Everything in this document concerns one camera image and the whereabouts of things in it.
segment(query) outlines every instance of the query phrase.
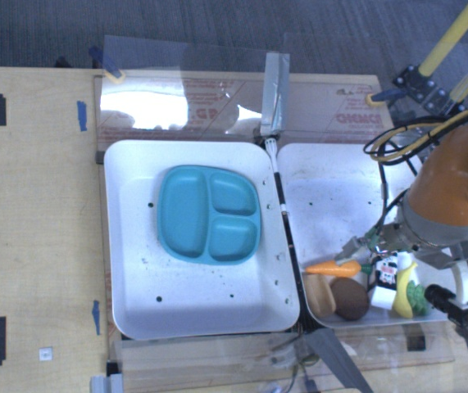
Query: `black cable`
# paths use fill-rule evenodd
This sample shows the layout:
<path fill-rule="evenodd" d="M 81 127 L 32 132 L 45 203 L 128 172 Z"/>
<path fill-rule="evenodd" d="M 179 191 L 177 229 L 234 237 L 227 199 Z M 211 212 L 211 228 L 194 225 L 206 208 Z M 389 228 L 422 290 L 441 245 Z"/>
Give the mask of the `black cable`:
<path fill-rule="evenodd" d="M 369 151 L 367 150 L 368 147 L 370 147 L 371 145 L 373 145 L 376 141 L 378 141 L 380 138 L 382 138 L 385 134 L 387 133 L 391 133 L 393 131 L 400 131 L 400 132 L 404 132 L 404 131 L 409 131 L 409 126 L 411 125 L 415 125 L 415 124 L 435 124 L 435 123 L 443 123 L 445 122 L 447 119 L 446 118 L 443 118 L 443 117 L 434 117 L 434 116 L 423 116 L 421 118 L 416 118 L 414 120 L 408 120 L 406 121 L 405 123 L 403 123 L 402 125 L 399 125 L 397 127 L 394 127 L 394 128 L 391 128 L 391 129 L 387 129 L 386 131 L 383 131 L 381 134 L 377 135 L 376 137 L 372 138 L 364 147 L 363 147 L 363 152 L 365 154 L 377 154 L 377 151 Z M 395 153 L 397 151 L 395 150 L 386 150 L 385 151 L 385 154 L 391 154 L 391 153 Z"/>
<path fill-rule="evenodd" d="M 307 361 L 309 358 L 313 358 L 314 361 L 310 364 L 307 364 Z M 312 354 L 312 355 L 305 357 L 299 363 L 302 369 L 302 373 L 303 373 L 303 381 L 305 383 L 305 387 L 308 393 L 319 393 L 319 389 L 317 388 L 316 382 L 312 380 L 311 378 L 309 378 L 307 374 L 307 367 L 313 367 L 314 365 L 318 363 L 318 361 L 319 361 L 319 356 Z"/>
<path fill-rule="evenodd" d="M 398 146 L 395 142 L 393 141 L 388 141 L 388 144 L 390 144 L 392 147 L 394 147 L 395 149 L 397 150 L 401 150 L 400 146 Z M 414 176 L 417 176 L 417 170 L 416 168 L 414 167 L 414 165 L 412 164 L 412 162 L 410 161 L 410 159 L 407 159 L 407 165 L 409 167 L 409 169 L 411 170 L 411 172 L 414 174 Z"/>
<path fill-rule="evenodd" d="M 295 365 L 292 370 L 292 381 L 290 382 L 290 386 L 284 393 L 290 393 L 292 390 L 293 384 L 296 382 L 296 378 L 298 377 L 299 373 L 299 365 Z"/>
<path fill-rule="evenodd" d="M 379 155 L 382 156 L 384 154 L 384 144 L 381 145 L 379 148 Z M 388 208 L 388 184 L 387 184 L 387 176 L 384 172 L 384 167 L 382 163 L 378 163 L 379 167 L 379 176 L 381 177 L 381 197 L 383 198 L 383 210 L 381 212 L 381 217 L 379 218 L 378 223 L 376 224 L 375 234 L 380 235 L 383 231 L 384 221 L 387 215 L 387 208 Z"/>
<path fill-rule="evenodd" d="M 387 161 L 380 161 L 381 164 L 385 165 L 385 166 L 391 166 L 391 165 L 399 165 L 400 163 L 402 162 L 405 162 L 405 161 L 408 161 L 409 159 L 411 159 L 413 156 L 419 154 L 420 152 L 422 152 L 424 149 L 426 149 L 428 146 L 432 145 L 432 144 L 436 144 L 436 143 L 439 143 L 439 139 L 441 137 L 443 137 L 444 135 L 446 135 L 447 133 L 450 133 L 452 130 L 460 127 L 461 125 L 463 124 L 466 124 L 468 122 L 468 116 L 466 116 L 465 118 L 461 119 L 461 120 L 458 120 L 452 124 L 450 124 L 448 127 L 445 127 L 444 129 L 442 129 L 441 131 L 439 131 L 438 133 L 434 134 L 434 135 L 430 135 L 430 138 L 421 143 L 418 147 L 416 147 L 414 150 L 411 150 L 409 153 L 405 154 L 405 155 L 402 155 L 401 157 L 399 157 L 398 159 L 396 160 L 387 160 Z M 382 144 L 380 147 L 378 147 L 378 149 L 376 151 L 371 151 L 371 150 L 368 150 L 368 147 L 371 146 L 372 144 L 374 144 L 378 139 L 380 139 L 382 136 L 384 136 L 386 133 L 390 133 L 394 130 L 398 130 L 398 129 L 406 129 L 408 130 L 407 126 L 406 125 L 403 125 L 402 127 L 397 127 L 395 129 L 391 129 L 391 130 L 388 130 L 388 131 L 385 131 L 384 133 L 380 134 L 378 137 L 374 138 L 373 140 L 371 140 L 370 142 L 368 142 L 364 147 L 363 147 L 363 151 L 365 152 L 365 154 L 368 154 L 368 155 L 374 155 L 374 156 L 383 156 L 384 154 L 392 154 L 392 153 L 396 153 L 396 152 L 399 152 L 399 150 L 384 150 L 384 148 L 382 149 L 381 147 L 384 145 Z"/>
<path fill-rule="evenodd" d="M 388 213 L 392 210 L 392 208 L 394 206 L 396 206 L 397 204 L 399 204 L 399 201 L 405 196 L 405 194 L 407 193 L 408 189 L 405 189 L 404 191 L 402 191 L 401 193 L 398 194 L 398 196 L 396 196 L 393 201 L 388 204 L 388 207 L 386 208 L 386 210 L 384 211 L 384 213 L 379 217 L 379 220 L 377 221 L 377 223 L 375 224 L 375 228 L 378 228 L 381 223 L 384 223 L 385 219 L 387 218 L 387 215 Z"/>

